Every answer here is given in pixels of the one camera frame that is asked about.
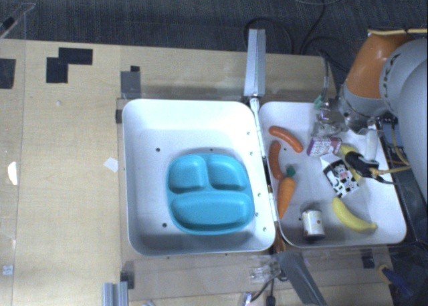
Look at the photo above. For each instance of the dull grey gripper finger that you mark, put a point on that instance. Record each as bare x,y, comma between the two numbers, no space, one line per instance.
338,130
320,128

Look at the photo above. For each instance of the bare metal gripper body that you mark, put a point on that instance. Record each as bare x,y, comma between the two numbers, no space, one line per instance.
337,114

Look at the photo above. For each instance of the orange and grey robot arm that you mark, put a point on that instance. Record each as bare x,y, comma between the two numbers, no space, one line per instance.
401,74

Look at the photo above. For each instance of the purple and white carton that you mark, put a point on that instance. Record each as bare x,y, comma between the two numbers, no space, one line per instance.
322,147

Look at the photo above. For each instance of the yellow banana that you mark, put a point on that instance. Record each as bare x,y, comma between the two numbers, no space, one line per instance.
347,218
346,149

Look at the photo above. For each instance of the orange toy sausage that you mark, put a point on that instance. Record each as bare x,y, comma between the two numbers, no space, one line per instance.
275,161
286,137

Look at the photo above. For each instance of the white carton with cow print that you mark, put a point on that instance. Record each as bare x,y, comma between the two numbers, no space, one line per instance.
342,181

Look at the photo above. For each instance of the white plastic tray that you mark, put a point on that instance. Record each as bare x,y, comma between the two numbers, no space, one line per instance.
147,177
307,187

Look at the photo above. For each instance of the orange toy carrot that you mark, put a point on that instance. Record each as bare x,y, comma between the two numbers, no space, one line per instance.
286,191

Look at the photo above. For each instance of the white can with orange dots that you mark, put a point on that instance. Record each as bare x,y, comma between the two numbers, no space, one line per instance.
313,222

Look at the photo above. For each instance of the blue divided plate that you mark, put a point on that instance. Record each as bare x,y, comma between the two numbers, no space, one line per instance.
210,204

